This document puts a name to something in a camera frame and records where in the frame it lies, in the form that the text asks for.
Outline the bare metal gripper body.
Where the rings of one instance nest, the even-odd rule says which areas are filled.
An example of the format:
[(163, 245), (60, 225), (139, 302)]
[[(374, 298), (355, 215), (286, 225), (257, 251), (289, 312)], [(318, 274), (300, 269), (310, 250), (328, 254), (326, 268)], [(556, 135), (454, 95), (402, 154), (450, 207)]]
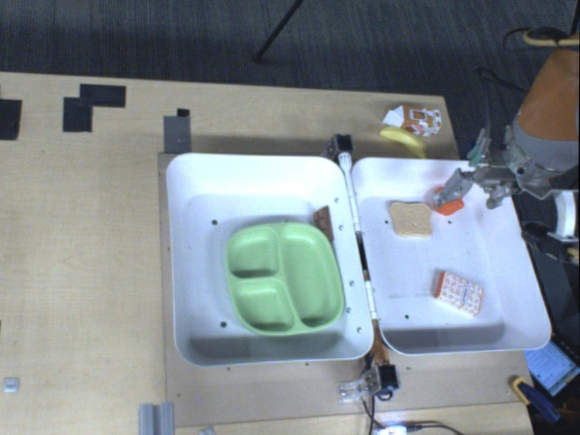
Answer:
[(510, 185), (513, 195), (526, 192), (547, 198), (552, 181), (563, 171), (546, 168), (525, 154), (518, 145), (476, 146), (471, 150), (474, 182), (483, 190), (487, 185)]

